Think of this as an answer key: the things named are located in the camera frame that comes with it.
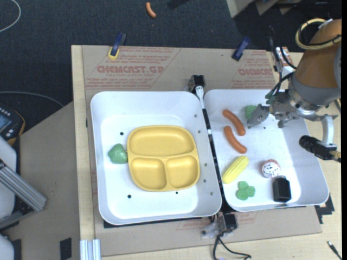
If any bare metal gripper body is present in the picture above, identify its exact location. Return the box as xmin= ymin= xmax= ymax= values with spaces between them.
xmin=267 ymin=89 xmax=324 ymax=122

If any green toy broccoli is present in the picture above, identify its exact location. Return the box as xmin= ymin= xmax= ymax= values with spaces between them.
xmin=235 ymin=180 xmax=256 ymax=201
xmin=244 ymin=105 xmax=259 ymax=120

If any orange toy sausage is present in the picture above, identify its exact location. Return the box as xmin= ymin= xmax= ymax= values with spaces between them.
xmin=223 ymin=125 xmax=248 ymax=154
xmin=222 ymin=108 xmax=247 ymax=137
xmin=145 ymin=2 xmax=157 ymax=19

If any white plastic tray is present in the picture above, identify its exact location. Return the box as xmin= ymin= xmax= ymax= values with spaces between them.
xmin=89 ymin=90 xmax=223 ymax=226
xmin=203 ymin=88 xmax=330 ymax=213

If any orange and white carton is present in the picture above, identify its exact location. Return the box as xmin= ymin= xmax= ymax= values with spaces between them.
xmin=274 ymin=47 xmax=295 ymax=73

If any white dotted toy cupcake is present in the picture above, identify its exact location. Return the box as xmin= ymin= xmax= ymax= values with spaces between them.
xmin=261 ymin=159 xmax=281 ymax=178

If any thin black and white rod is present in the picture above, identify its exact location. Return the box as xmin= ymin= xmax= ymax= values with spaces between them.
xmin=195 ymin=86 xmax=225 ymax=192

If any yellow toy corn cob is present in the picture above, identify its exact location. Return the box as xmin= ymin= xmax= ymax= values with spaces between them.
xmin=222 ymin=155 xmax=250 ymax=185

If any black bottle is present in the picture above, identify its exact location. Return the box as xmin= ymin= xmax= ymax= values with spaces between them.
xmin=272 ymin=175 xmax=292 ymax=203

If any yellow divided plate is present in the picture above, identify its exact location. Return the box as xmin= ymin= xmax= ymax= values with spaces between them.
xmin=126 ymin=125 xmax=201 ymax=192

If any brown cardboard board red print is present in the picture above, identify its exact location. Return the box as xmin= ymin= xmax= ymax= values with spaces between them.
xmin=81 ymin=45 xmax=324 ymax=257

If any green toy pepper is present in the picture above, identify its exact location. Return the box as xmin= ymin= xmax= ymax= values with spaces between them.
xmin=107 ymin=143 xmax=128 ymax=165

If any black cylinder on white bracket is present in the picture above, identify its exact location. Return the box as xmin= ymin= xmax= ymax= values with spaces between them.
xmin=298 ymin=113 xmax=342 ymax=163

